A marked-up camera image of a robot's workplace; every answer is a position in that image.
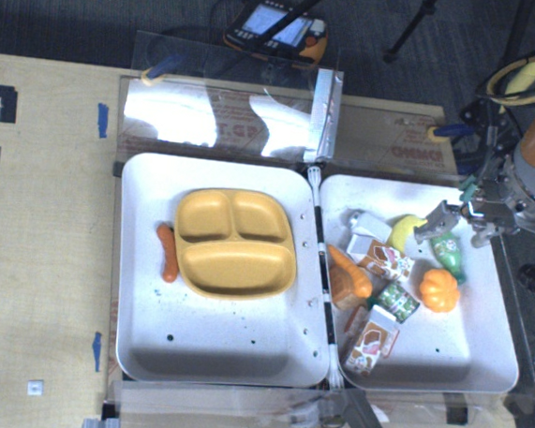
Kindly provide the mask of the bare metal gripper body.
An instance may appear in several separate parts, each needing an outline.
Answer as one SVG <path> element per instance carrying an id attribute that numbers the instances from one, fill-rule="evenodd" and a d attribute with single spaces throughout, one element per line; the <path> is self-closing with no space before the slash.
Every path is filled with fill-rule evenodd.
<path id="1" fill-rule="evenodd" d="M 470 175 L 461 191 L 461 215 L 475 230 L 494 236 L 519 230 L 535 234 L 535 195 L 514 174 Z"/>

